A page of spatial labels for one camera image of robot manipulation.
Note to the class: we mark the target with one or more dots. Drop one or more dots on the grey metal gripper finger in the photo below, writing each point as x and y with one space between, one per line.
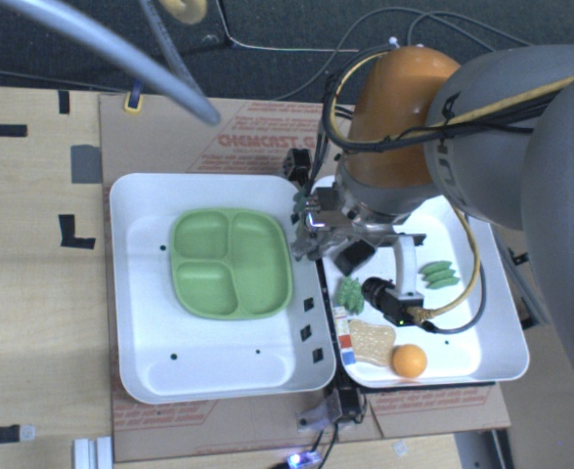
306 249

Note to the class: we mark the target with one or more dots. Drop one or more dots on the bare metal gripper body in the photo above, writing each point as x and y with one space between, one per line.
335 220

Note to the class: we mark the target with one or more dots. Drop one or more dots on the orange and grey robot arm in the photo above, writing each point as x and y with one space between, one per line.
487 164

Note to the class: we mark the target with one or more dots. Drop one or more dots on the black rectangular block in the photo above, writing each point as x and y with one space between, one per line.
354 257

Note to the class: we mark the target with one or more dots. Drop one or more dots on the green divided plate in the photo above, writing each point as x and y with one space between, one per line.
247 262

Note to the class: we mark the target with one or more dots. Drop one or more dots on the green broccoli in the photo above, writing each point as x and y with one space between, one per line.
350 295

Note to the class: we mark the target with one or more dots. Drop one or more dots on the white carton red blue print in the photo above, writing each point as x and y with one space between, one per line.
344 335

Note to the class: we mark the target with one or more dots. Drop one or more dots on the beige toast slice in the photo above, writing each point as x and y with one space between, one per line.
372 342

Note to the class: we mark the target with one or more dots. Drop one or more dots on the green pea pods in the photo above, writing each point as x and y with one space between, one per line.
438 274

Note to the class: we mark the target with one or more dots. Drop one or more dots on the orange ball fruit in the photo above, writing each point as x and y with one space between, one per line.
409 361

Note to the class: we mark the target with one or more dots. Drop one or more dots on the white plastic tray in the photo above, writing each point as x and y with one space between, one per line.
482 340
140 311

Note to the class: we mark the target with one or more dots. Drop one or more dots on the brown cardboard board red print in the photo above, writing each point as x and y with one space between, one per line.
169 135

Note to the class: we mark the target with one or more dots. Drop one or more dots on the black cylinder on white bracket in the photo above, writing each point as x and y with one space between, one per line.
396 303

